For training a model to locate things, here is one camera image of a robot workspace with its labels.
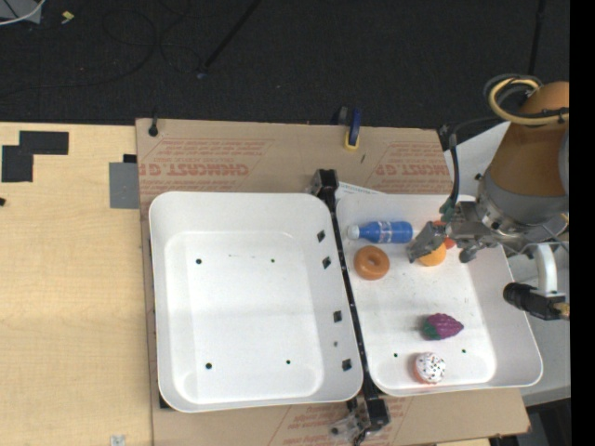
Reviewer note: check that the brown cardboard board, red print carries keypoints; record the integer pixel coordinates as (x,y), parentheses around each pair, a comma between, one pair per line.
(260,161)

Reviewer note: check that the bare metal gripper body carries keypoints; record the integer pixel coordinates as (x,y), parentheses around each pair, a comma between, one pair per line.
(479,228)

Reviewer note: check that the white sprinkled cupcake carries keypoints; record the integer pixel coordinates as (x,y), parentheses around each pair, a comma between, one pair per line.
(430,367)

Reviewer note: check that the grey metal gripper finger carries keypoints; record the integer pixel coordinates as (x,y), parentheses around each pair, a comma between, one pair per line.
(468,253)
(425,242)

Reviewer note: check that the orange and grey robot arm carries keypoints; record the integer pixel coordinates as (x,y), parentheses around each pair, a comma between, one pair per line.
(530,156)

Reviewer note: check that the white plastic tray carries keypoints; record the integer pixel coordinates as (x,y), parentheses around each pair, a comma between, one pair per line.
(418,295)
(246,305)

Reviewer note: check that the orange doughnut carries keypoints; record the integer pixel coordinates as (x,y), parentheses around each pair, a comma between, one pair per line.
(360,263)

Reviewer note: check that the orange toy fruit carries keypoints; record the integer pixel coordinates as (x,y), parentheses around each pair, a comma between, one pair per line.
(433,257)

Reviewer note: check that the white printed paper sheet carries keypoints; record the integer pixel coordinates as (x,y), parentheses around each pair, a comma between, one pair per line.
(360,188)

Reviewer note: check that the purple grapes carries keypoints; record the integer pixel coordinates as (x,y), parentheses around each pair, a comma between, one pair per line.
(444,325)

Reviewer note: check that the thin black rod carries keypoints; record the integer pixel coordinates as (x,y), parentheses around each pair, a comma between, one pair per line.
(349,291)

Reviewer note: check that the blue plastic bottle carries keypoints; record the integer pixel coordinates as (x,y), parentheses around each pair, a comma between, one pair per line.
(386,232)

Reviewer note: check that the black cylinder on white bracket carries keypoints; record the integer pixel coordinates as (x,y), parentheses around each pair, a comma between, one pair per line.
(530,297)

